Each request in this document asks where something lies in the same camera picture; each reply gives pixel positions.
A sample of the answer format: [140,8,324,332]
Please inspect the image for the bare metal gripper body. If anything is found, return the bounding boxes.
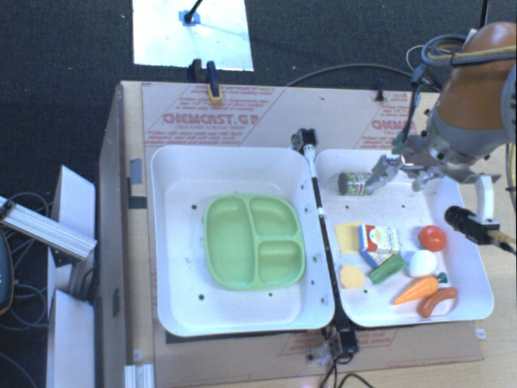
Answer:
[399,133,485,185]

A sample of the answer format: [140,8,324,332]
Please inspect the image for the small green labelled can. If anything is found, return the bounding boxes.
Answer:
[337,171,373,196]

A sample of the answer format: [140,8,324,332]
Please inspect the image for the white plastic tray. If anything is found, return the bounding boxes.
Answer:
[150,144,336,338]
[314,148,495,329]

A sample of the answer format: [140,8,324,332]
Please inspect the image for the red tomato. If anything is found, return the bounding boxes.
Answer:
[417,225,448,253]

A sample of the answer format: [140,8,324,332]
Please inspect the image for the white orange and blue carton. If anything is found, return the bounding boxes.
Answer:
[357,223,401,269]

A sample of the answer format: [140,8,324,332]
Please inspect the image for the yellow cheese slice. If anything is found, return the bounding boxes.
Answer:
[334,221,364,255]

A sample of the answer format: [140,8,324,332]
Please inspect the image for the thin black and white rod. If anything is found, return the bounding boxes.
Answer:
[305,145,349,333]

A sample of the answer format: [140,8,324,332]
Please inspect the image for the white egg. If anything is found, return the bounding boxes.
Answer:
[408,249,439,278]

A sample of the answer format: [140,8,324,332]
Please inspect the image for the green rectangular block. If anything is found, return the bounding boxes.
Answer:
[368,252,410,285]

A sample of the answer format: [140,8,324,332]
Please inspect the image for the yellow biscuit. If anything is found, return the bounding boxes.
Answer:
[338,264,366,290]

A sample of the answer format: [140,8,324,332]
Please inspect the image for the orange carrot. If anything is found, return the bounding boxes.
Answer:
[393,272,448,306]

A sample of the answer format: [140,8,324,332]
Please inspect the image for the orange sausage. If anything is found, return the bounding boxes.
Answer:
[417,287,459,319]

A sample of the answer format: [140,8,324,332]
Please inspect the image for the brown cardboard board red print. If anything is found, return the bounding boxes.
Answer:
[141,82,485,375]

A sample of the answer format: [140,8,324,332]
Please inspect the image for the green divided plate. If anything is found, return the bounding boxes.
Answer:
[203,193,307,291]

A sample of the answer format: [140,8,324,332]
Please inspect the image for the black cylinder on white bracket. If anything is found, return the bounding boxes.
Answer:
[443,175,502,246]

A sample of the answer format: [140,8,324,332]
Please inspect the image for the black block with thin wires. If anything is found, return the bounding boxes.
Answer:
[327,326,360,357]
[291,128,319,150]

